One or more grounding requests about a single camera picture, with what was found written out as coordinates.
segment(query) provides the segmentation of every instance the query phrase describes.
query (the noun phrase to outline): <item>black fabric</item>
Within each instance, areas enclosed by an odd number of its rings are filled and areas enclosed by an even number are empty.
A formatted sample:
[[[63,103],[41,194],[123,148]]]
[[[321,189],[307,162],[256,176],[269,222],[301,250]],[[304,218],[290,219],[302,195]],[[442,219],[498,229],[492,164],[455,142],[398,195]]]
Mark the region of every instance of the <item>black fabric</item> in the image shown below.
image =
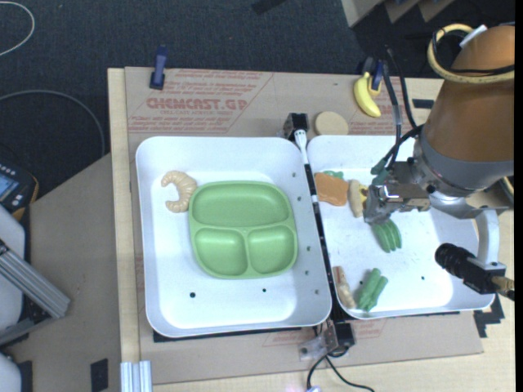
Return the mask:
[[[515,17],[515,0],[457,0],[428,23],[415,7],[392,24],[379,5],[353,28],[341,0],[279,0],[258,12],[253,5],[266,0],[2,1],[26,5],[36,29],[24,46],[0,57],[0,97],[64,92],[94,112],[108,142],[107,69],[152,66],[160,43],[169,49],[168,68],[319,74],[357,74],[367,56],[386,59],[389,46],[405,76],[434,77],[425,57],[434,30]],[[0,5],[0,51],[29,26],[20,8]],[[16,156],[44,195],[96,161],[100,140],[93,121],[69,100],[23,96],[0,101],[0,156]]]

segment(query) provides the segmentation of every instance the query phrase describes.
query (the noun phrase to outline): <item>white cable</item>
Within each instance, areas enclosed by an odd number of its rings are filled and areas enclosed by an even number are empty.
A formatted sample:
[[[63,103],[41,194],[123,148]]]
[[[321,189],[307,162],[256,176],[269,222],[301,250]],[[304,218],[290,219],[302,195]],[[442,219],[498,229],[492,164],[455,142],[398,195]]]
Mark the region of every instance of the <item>white cable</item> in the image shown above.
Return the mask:
[[[17,3],[17,2],[0,2],[0,4],[8,4],[8,5],[12,5],[12,6],[16,6],[16,7],[19,7],[21,9],[23,9],[28,15],[29,17],[31,18],[31,30],[29,31],[29,34],[24,38],[23,41],[17,43],[13,48],[10,48],[4,52],[0,52],[0,56],[4,56],[4,55],[7,55],[9,54],[10,52],[13,52],[15,49],[17,48],[20,48],[22,45],[24,45],[27,41],[29,41],[29,39],[33,36],[33,32],[34,32],[34,26],[36,24],[35,20],[34,20],[34,16],[33,16],[33,13],[31,13],[31,10],[28,9],[26,6],[24,6],[23,4],[20,4],[20,3]]]

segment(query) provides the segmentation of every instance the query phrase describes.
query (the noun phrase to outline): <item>round beige disc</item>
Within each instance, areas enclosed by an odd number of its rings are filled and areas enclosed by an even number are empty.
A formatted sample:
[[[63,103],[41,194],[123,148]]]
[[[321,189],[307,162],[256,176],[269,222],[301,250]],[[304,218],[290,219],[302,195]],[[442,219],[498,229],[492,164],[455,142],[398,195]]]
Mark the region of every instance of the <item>round beige disc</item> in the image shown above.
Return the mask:
[[[349,124],[341,114],[336,112],[318,114],[315,128],[319,135],[347,135],[349,133]]]

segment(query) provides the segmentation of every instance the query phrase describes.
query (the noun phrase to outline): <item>white tray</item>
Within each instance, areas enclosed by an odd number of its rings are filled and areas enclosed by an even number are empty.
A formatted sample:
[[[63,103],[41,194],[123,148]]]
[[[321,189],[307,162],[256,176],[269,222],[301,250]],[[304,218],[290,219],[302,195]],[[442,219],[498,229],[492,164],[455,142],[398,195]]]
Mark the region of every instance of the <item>white tray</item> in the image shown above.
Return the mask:
[[[313,172],[343,172],[344,179],[371,183],[370,168],[394,145],[394,136],[318,136],[307,147]],[[399,161],[413,152],[413,140],[400,149]],[[412,314],[434,314],[483,309],[494,295],[480,295],[438,266],[434,259],[442,243],[453,243],[476,253],[478,239],[473,220],[459,220],[432,208],[428,212],[395,212],[403,246],[386,253],[363,217],[355,218],[348,204],[320,203],[331,266],[340,265],[354,297],[374,267],[388,278],[378,305],[370,312],[344,310],[358,319]]]
[[[155,136],[136,152],[144,248],[145,307],[154,330],[183,337],[313,326],[330,313],[331,296],[311,197],[298,148],[281,138]],[[224,180],[265,181],[287,194],[297,226],[292,269],[275,277],[219,279],[193,256],[188,213],[172,213],[171,170],[199,185]]]

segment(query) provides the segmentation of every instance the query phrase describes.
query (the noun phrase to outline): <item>green divided plate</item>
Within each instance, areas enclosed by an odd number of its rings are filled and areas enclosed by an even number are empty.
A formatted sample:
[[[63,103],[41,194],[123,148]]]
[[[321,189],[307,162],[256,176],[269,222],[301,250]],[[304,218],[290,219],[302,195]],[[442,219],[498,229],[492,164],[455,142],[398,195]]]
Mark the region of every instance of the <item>green divided plate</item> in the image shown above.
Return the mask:
[[[276,276],[296,261],[293,209],[269,183],[201,185],[190,199],[189,227],[196,260],[218,278]]]

